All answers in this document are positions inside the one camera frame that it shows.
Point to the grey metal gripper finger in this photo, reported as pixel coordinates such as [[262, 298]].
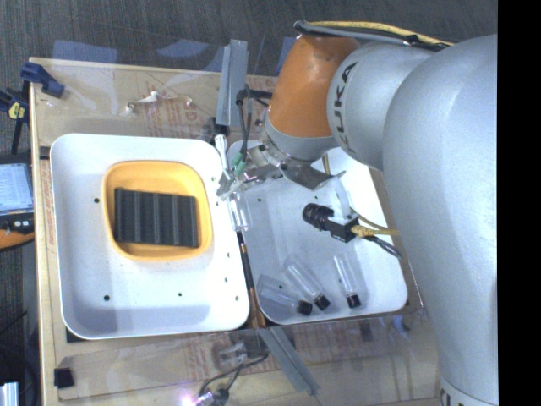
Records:
[[224, 187], [242, 180]]

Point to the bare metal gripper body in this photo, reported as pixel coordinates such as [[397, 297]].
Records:
[[268, 165]]

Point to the clear plastic bottle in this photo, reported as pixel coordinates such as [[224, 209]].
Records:
[[241, 214], [281, 296], [306, 281], [347, 277]]

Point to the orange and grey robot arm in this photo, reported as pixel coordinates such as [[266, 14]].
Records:
[[439, 176]]

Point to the orange square bowl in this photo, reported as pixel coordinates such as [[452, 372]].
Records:
[[156, 173]]

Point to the white plastic tray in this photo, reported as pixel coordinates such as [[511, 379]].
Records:
[[291, 235], [139, 294]]

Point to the black ribbed block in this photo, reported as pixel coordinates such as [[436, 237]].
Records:
[[155, 218]]

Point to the thin black and white rod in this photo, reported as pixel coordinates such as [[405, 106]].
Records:
[[247, 264]]

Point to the white curved plastic strip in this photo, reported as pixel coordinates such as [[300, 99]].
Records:
[[153, 97]]

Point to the brown cardboard board red print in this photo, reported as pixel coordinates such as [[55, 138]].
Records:
[[101, 95]]

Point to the black cylinder on white bracket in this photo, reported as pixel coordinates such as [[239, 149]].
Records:
[[327, 218]]

